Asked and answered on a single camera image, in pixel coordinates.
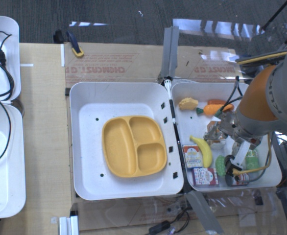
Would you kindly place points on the brown cardboard board red print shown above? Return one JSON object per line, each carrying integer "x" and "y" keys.
{"x": 133, "y": 62}

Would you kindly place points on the small can with red label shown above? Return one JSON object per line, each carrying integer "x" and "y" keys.
{"x": 241, "y": 179}

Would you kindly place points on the pink and white carton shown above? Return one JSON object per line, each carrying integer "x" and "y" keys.
{"x": 204, "y": 177}

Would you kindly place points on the green bottle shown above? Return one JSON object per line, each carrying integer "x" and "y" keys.
{"x": 253, "y": 160}

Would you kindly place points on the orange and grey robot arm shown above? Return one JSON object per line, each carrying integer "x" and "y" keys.
{"x": 256, "y": 94}

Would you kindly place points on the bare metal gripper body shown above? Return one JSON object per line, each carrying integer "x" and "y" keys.
{"x": 231, "y": 127}

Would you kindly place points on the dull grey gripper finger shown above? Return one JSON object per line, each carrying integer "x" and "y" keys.
{"x": 217, "y": 130}
{"x": 209, "y": 136}

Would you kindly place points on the white carton with red top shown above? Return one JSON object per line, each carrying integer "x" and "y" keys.
{"x": 192, "y": 157}

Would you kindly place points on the orange carrot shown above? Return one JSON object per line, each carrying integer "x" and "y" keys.
{"x": 212, "y": 109}

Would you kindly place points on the white plastic tray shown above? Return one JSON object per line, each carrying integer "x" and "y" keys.
{"x": 195, "y": 128}
{"x": 89, "y": 141}

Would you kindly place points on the pale yellow toy bread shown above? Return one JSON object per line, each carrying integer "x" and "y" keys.
{"x": 188, "y": 103}

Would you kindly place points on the orange-red sausage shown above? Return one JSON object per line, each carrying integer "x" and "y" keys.
{"x": 215, "y": 101}

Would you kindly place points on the yellow banana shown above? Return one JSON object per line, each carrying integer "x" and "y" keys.
{"x": 206, "y": 152}

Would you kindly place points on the orange and white carton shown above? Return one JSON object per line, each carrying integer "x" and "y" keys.
{"x": 218, "y": 143}

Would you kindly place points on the black cylinder on white bracket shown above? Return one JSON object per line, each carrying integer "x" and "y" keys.
{"x": 231, "y": 166}

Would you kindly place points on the yellow divided plate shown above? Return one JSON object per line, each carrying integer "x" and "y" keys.
{"x": 124, "y": 146}

